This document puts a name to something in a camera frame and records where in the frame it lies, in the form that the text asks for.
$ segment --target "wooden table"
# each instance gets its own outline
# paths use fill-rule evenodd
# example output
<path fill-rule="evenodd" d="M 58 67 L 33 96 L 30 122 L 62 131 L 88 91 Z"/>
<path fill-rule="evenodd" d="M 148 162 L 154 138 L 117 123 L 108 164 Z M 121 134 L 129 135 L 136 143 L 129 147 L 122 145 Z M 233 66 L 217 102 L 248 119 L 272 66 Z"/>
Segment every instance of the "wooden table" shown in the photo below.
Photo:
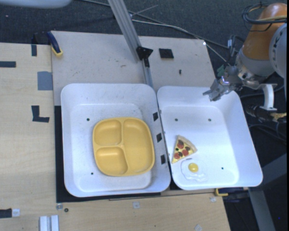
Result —
<path fill-rule="evenodd" d="M 40 216 L 59 216 L 61 231 L 230 231 L 221 197 L 212 192 L 165 191 L 161 196 L 62 203 L 56 209 L 52 90 L 38 90 L 37 73 L 52 72 L 51 48 L 0 43 L 0 209 L 20 216 L 0 219 L 0 230 L 39 230 Z M 31 106 L 49 122 L 32 121 Z"/>

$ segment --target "pizza slice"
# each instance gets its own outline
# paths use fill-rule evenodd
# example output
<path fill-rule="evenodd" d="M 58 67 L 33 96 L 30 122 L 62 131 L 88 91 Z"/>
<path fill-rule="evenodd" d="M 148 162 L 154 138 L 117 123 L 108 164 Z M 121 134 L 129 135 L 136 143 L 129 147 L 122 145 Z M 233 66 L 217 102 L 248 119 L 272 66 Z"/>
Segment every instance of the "pizza slice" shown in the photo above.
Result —
<path fill-rule="evenodd" d="M 178 135 L 177 140 L 175 143 L 173 157 L 172 157 L 172 164 L 180 161 L 181 159 L 195 153 L 197 148 L 193 145 L 191 141 L 187 138 Z"/>

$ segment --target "yellow divided plate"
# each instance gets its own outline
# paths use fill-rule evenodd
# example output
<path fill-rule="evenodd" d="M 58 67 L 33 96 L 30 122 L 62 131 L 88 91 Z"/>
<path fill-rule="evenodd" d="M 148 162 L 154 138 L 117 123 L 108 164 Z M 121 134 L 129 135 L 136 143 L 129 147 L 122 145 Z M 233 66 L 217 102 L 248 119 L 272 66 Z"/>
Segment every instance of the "yellow divided plate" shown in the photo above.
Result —
<path fill-rule="evenodd" d="M 98 122 L 92 135 L 98 168 L 110 176 L 139 175 L 155 161 L 148 125 L 134 117 L 117 117 Z"/>

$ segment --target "black floor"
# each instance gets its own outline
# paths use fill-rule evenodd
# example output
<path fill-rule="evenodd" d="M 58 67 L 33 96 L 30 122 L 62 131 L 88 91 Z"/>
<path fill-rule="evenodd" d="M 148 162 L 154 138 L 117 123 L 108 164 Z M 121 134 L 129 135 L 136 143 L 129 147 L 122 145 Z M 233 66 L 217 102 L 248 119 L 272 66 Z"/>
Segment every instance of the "black floor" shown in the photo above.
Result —
<path fill-rule="evenodd" d="M 93 0 L 107 3 L 107 0 Z M 139 12 L 146 8 L 154 8 L 141 15 L 151 17 L 160 22 L 183 28 L 199 38 L 206 40 L 214 51 L 228 59 L 226 48 L 231 35 L 243 39 L 248 34 L 249 25 L 244 25 L 241 18 L 243 9 L 262 2 L 282 2 L 287 0 L 124 0 L 128 10 Z M 135 15 L 137 20 L 154 22 Z M 155 37 L 193 38 L 192 35 L 174 28 L 135 22 L 138 35 Z M 70 5 L 55 10 L 38 10 L 29 8 L 9 7 L 0 5 L 0 42 L 31 43 L 33 34 L 50 30 L 121 34 L 121 31 L 108 6 L 83 0 L 74 0 Z M 213 69 L 224 63 L 223 59 L 208 49 Z M 283 79 L 273 74 L 268 83 L 283 85 Z M 243 89 L 240 93 L 242 104 L 263 103 L 263 96 L 255 91 Z M 276 93 L 275 106 L 280 112 L 286 112 L 286 100 L 283 89 Z M 246 116 L 250 125 L 255 126 L 250 132 L 262 167 L 287 152 L 287 143 L 282 141 L 287 135 L 287 124 L 278 126 L 276 123 L 260 123 L 257 119 Z M 287 179 L 275 184 L 265 191 L 272 220 L 277 231 L 288 230 Z M 232 231 L 257 231 L 257 222 L 249 198 L 240 201 L 225 200 L 225 207 Z"/>

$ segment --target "white tray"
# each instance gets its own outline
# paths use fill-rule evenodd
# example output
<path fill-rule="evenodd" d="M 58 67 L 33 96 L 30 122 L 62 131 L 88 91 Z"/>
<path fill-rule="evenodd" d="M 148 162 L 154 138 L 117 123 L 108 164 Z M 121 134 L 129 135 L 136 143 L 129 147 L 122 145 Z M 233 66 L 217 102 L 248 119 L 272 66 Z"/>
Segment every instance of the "white tray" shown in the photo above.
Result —
<path fill-rule="evenodd" d="M 61 92 L 64 180 L 76 197 L 157 193 L 170 184 L 170 170 L 154 90 L 145 84 L 69 84 Z M 137 176 L 112 177 L 99 171 L 93 154 L 92 130 L 106 118 L 131 116 L 150 128 L 155 149 L 153 168 Z"/>
<path fill-rule="evenodd" d="M 170 162 L 177 135 L 186 137 L 198 149 L 171 164 L 174 182 L 184 190 L 259 185 L 263 174 L 239 96 L 233 91 L 210 102 L 202 94 L 208 89 L 166 86 L 158 90 Z M 202 177 L 184 176 L 182 170 L 189 162 L 198 164 Z"/>

